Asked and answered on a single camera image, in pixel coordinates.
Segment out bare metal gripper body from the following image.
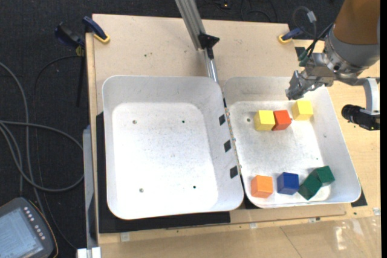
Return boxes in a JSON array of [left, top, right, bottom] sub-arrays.
[[302, 50, 369, 88]]

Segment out yellow cube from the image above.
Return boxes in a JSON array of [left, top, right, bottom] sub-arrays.
[[291, 99, 314, 121], [253, 109, 276, 132]]

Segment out red cube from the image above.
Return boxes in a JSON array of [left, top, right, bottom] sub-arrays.
[[272, 109, 293, 132]]

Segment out white plastic tray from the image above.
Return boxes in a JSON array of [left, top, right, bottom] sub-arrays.
[[102, 74, 245, 221], [223, 76, 362, 209]]

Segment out green cube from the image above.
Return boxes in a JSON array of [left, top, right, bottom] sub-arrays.
[[297, 174, 323, 201], [311, 165, 336, 186]]

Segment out blue cube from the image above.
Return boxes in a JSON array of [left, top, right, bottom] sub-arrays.
[[276, 172, 300, 196]]

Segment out orange cube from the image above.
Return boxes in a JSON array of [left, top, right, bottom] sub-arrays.
[[250, 175, 275, 199]]

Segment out pale wood board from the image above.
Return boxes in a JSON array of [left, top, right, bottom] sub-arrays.
[[91, 13, 348, 235]]

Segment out black cylinder on white bracket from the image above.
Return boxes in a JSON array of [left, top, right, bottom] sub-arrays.
[[341, 77, 381, 132]]

